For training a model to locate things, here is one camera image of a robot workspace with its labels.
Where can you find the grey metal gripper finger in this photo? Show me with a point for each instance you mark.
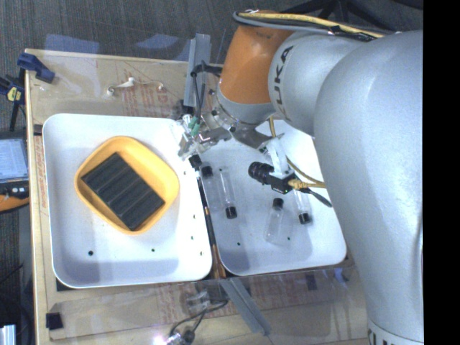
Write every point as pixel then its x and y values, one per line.
pixel 184 147
pixel 202 146

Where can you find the brown cardboard board, red print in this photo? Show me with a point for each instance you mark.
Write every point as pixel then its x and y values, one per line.
pixel 118 311

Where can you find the black ribbed rectangular block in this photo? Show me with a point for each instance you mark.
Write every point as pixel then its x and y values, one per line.
pixel 122 192

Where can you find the clear plastic bottle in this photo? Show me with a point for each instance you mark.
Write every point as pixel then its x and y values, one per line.
pixel 231 212
pixel 207 171
pixel 304 217
pixel 195 161
pixel 277 203

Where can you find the white curved plastic piece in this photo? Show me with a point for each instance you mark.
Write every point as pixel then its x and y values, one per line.
pixel 126 83

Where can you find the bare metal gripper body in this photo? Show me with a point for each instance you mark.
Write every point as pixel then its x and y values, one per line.
pixel 215 129

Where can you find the yellow bowl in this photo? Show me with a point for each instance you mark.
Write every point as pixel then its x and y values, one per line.
pixel 151 156

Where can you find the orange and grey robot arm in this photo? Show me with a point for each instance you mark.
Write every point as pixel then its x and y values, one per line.
pixel 366 128

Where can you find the black cylinder on white bracket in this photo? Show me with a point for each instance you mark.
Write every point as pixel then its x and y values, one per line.
pixel 267 174

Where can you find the white plastic tray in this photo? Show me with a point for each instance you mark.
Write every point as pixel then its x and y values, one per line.
pixel 251 257
pixel 118 264

